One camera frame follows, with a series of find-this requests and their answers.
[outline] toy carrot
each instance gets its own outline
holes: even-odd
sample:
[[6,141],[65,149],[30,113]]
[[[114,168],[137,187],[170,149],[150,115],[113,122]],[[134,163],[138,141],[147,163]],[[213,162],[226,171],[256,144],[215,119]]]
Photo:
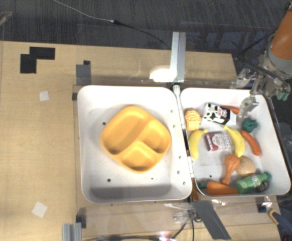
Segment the toy carrot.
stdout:
[[211,195],[238,194],[238,191],[235,188],[223,185],[215,181],[209,181],[207,183],[207,192]]

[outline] white tape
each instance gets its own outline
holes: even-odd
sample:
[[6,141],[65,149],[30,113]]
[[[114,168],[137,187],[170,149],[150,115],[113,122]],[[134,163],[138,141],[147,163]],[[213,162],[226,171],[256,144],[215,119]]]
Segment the white tape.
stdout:
[[40,92],[40,101],[48,101],[49,100],[49,93],[48,91]]
[[41,202],[37,202],[35,207],[32,210],[32,213],[40,218],[45,216],[48,207]]

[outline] toy food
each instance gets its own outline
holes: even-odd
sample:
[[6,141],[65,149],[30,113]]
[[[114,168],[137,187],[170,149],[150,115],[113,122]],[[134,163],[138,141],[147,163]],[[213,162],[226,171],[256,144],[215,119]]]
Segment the toy food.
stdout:
[[240,194],[249,192],[250,190],[257,188],[263,181],[271,179],[271,175],[268,172],[264,172],[260,175],[250,175],[244,179],[236,181],[236,189]]
[[269,183],[268,181],[265,180],[265,181],[263,181],[263,182],[261,183],[261,185],[259,185],[259,186],[256,188],[256,190],[259,191],[259,192],[263,192],[264,190],[268,189],[269,185],[270,185],[270,183]]
[[223,105],[222,108],[229,109],[234,114],[238,114],[240,112],[240,108],[239,107],[235,107],[235,106],[231,106],[231,105]]
[[152,169],[171,146],[171,134],[137,106],[121,110],[101,133],[101,146],[117,163],[135,173]]
[[205,184],[205,183],[203,183],[203,182],[197,182],[197,186],[198,186],[198,188],[199,189],[205,189],[205,188],[207,188],[207,185]]
[[241,177],[247,177],[247,176],[252,175],[256,172],[256,167],[250,158],[243,155],[240,158],[240,165],[236,169],[236,172]]
[[231,149],[231,140],[226,132],[208,133],[204,136],[208,151]]
[[215,181],[209,181],[207,183],[207,192],[211,195],[238,194],[238,191],[235,188],[223,185]]
[[197,144],[204,133],[207,133],[207,130],[196,130],[191,134],[191,136],[189,138],[190,153],[194,159],[198,158]]
[[236,124],[236,115],[229,109],[218,105],[207,103],[203,108],[203,119],[208,122],[225,124]]
[[235,155],[241,157],[245,151],[245,142],[241,133],[237,130],[224,126],[235,143]]
[[241,130],[241,135],[244,137],[244,139],[249,143],[251,146],[252,153],[254,155],[261,155],[261,148],[258,144],[258,142],[255,140],[254,137],[251,136],[251,134],[247,131]]
[[242,123],[242,129],[251,133],[253,129],[257,128],[257,122],[251,118],[245,118]]
[[189,131],[198,130],[202,121],[201,115],[195,109],[185,111],[186,129]]
[[224,185],[230,184],[230,177],[233,171],[240,166],[240,158],[236,155],[228,155],[225,158],[225,177],[222,179]]

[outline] black square marker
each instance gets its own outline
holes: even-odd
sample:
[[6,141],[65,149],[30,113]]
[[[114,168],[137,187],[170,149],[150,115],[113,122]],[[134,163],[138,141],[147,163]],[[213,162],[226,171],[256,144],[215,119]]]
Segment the black square marker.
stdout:
[[37,73],[37,61],[30,58],[29,54],[22,54],[20,58],[20,73]]
[[72,100],[77,101],[78,93],[72,93]]
[[76,84],[77,85],[91,84],[90,65],[76,65]]
[[55,48],[47,47],[30,47],[30,58],[33,60],[36,59],[45,59],[45,60],[55,60]]

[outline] yellow divided plate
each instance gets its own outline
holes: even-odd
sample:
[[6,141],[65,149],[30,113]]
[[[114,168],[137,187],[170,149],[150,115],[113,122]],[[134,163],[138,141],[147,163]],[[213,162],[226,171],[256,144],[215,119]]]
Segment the yellow divided plate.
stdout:
[[107,124],[101,145],[117,163],[135,173],[152,169],[171,146],[167,128],[147,111],[128,106]]

